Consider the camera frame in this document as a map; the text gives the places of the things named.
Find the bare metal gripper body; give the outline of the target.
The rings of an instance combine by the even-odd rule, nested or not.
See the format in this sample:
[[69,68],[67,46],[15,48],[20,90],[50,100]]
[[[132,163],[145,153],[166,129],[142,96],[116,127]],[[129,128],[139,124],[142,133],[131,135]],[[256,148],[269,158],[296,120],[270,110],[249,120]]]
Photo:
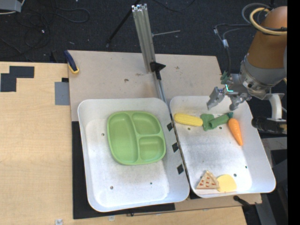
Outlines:
[[230,79],[226,81],[225,85],[225,93],[227,95],[239,96],[241,98],[256,97],[264,100],[269,91],[269,85],[247,74],[231,74]]

